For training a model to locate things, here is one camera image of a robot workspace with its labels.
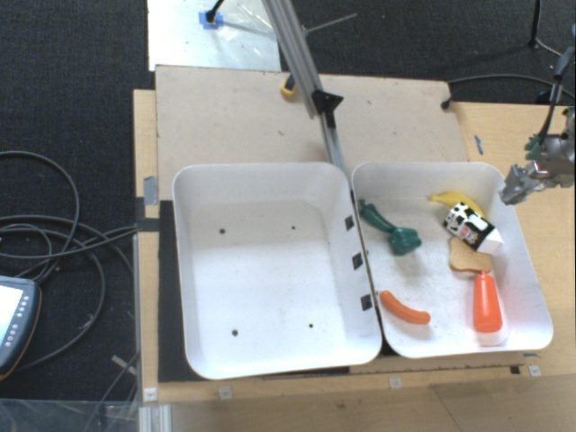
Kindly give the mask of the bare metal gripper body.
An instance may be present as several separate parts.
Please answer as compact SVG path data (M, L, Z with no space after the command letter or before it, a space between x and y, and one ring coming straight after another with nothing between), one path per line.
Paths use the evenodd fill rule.
M526 173L542 188L568 188L575 182L574 136L568 131L548 134L541 143L535 135L526 145Z

